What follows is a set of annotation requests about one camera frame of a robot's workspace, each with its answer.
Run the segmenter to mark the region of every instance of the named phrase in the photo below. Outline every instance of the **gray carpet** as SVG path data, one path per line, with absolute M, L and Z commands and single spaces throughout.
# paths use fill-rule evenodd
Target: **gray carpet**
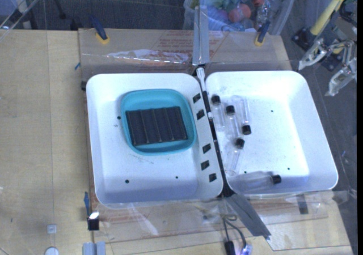
M 182 29 L 184 0 L 59 0 L 67 18 L 58 18 L 53 0 L 44 0 L 44 8 L 35 7 L 39 28 L 69 30 L 72 19 L 88 27 L 88 15 L 97 16 L 108 28 Z M 292 11 L 281 36 L 294 68 L 304 51 L 291 41 L 302 27 L 312 25 L 323 9 L 318 4 L 329 0 L 295 0 Z M 324 31 L 324 37 L 331 42 L 331 24 Z M 355 254 L 358 254 L 357 240 L 357 151 L 354 136 L 357 134 L 357 84 L 351 82 L 334 97 L 325 97 L 328 81 L 333 73 L 320 64 L 301 71 L 307 79 L 326 132 L 332 154 L 339 170 L 339 183 L 335 190 L 348 190 L 348 198 L 339 204 L 344 224 Z

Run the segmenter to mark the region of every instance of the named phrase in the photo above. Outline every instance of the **white round object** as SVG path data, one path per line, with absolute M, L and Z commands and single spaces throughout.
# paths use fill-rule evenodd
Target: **white round object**
M 45 250 L 44 255 L 59 255 L 59 251 L 56 247 L 49 247 Z

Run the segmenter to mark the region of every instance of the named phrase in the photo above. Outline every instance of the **blue tray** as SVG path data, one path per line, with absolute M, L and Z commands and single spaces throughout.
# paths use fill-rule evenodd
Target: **blue tray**
M 126 111 L 180 107 L 187 132 L 187 139 L 143 145 L 133 145 L 127 123 Z M 196 141 L 196 127 L 187 99 L 178 91 L 152 89 L 128 92 L 121 100 L 121 117 L 126 141 L 129 147 L 141 155 L 164 155 L 185 151 Z

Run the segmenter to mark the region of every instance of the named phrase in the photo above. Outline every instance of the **clear tube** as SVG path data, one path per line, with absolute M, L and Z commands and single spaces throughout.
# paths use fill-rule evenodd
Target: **clear tube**
M 237 138 L 234 143 L 227 145 L 223 162 L 227 175 L 234 176 L 238 174 L 243 146 L 244 140 L 242 138 Z
M 279 175 L 271 175 L 268 172 L 256 171 L 235 176 L 235 181 L 243 191 L 268 189 L 281 182 Z
M 251 131 L 251 116 L 250 106 L 246 97 L 234 95 L 232 102 L 236 106 L 238 120 L 240 121 L 240 129 L 243 135 L 250 135 Z
M 235 109 L 232 105 L 226 107 L 226 122 L 228 128 L 227 136 L 232 141 L 242 136 Z
M 223 105 L 221 103 L 221 99 L 217 95 L 212 97 L 212 113 L 213 113 L 214 128 L 216 129 L 216 131 L 224 131 L 225 130 L 224 110 L 223 110 Z

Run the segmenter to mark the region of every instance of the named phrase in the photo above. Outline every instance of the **wooden table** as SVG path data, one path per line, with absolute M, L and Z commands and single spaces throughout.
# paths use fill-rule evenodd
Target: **wooden table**
M 123 33 L 125 39 L 136 34 Z M 268 38 L 286 59 L 281 37 Z M 49 246 L 82 254 L 82 244 L 94 239 L 83 202 L 90 181 L 78 42 L 77 32 L 12 31 L 0 43 L 0 254 L 43 254 Z M 323 208 L 306 220 L 279 221 L 268 208 L 258 210 L 272 237 L 268 244 L 242 228 L 253 254 L 352 254 L 335 195 L 307 194 L 312 206 L 316 200 Z M 56 233 L 47 233 L 50 224 Z M 237 234 L 232 237 L 238 246 Z M 103 239 L 108 255 L 225 254 L 220 238 L 222 231 Z

